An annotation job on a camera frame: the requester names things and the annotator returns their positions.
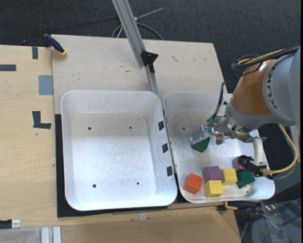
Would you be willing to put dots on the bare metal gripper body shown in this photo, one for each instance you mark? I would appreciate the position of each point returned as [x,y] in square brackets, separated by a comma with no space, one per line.
[225,125]

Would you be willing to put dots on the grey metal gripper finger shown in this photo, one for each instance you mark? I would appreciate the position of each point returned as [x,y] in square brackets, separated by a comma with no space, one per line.
[198,135]
[220,138]

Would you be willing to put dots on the green cube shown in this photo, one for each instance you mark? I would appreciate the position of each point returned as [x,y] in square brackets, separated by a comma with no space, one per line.
[201,146]
[244,179]

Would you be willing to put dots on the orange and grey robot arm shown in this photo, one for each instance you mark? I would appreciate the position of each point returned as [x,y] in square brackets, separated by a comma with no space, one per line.
[252,95]

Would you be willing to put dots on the white plastic tray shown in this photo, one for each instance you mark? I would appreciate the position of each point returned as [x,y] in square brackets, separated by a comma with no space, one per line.
[115,156]
[186,158]

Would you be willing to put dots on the purple cube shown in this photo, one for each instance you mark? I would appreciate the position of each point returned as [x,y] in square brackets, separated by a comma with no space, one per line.
[236,163]
[212,173]

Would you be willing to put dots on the yellow cube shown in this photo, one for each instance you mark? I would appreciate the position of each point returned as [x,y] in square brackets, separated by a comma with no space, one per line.
[229,176]
[214,188]

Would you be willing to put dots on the orange cube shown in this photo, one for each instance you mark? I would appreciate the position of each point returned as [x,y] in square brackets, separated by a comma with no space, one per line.
[192,183]

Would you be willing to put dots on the pale wood board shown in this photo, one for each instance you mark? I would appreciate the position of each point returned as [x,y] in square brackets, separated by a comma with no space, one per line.
[100,62]

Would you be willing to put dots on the black cylinder on white bracket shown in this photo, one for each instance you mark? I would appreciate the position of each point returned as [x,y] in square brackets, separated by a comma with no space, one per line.
[252,164]

